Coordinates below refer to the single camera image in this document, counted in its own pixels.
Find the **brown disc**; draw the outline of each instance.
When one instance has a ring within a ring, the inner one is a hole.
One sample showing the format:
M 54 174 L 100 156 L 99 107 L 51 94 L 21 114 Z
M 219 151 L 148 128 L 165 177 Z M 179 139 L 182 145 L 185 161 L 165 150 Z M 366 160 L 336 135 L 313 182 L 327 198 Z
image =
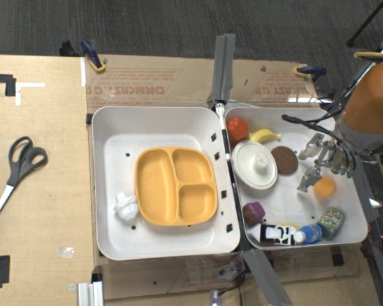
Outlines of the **brown disc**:
M 286 146 L 277 146 L 272 149 L 278 173 L 282 175 L 290 175 L 298 168 L 298 158 L 293 150 Z

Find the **orange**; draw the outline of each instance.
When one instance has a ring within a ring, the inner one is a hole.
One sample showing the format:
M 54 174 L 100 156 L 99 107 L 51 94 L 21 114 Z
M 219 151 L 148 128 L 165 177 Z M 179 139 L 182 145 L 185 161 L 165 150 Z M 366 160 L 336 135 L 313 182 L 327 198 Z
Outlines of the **orange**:
M 330 197 L 336 189 L 336 185 L 332 178 L 323 176 L 315 185 L 313 191 L 322 198 Z

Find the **green can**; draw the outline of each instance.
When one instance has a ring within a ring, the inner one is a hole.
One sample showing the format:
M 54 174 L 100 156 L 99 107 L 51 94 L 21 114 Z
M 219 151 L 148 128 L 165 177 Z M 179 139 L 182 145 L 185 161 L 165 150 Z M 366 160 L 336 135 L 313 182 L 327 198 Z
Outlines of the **green can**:
M 344 222 L 343 214 L 334 207 L 329 207 L 320 217 L 317 224 L 322 228 L 322 236 L 325 239 L 331 239 Z

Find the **dark floor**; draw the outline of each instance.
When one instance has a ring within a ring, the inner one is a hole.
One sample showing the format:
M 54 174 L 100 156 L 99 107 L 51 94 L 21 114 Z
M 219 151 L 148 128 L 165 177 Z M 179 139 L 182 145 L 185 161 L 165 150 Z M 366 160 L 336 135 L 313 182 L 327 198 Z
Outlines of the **dark floor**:
M 319 96 L 337 96 L 366 66 L 353 53 L 383 41 L 382 8 L 346 44 L 382 1 L 0 0 L 0 54 L 59 55 L 65 40 L 81 53 L 87 39 L 99 54 L 212 59 L 215 37 L 234 33 L 235 59 L 325 67 Z

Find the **blue bottle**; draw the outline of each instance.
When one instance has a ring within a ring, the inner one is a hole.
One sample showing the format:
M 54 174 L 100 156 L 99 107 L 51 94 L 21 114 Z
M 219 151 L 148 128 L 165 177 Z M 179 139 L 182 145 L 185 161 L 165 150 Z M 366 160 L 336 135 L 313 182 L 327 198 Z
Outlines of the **blue bottle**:
M 303 226 L 294 233 L 295 244 L 313 244 L 322 238 L 322 228 L 318 224 Z

